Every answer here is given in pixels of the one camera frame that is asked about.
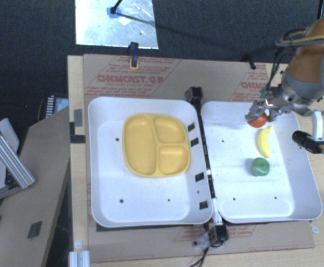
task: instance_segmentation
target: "yellow toy banana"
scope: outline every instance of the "yellow toy banana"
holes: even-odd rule
[[[268,145],[268,135],[271,130],[273,130],[274,127],[266,127],[263,130],[260,131],[258,134],[257,138],[257,146],[260,151],[260,153],[265,157],[265,158],[270,158],[271,157],[271,150]]]

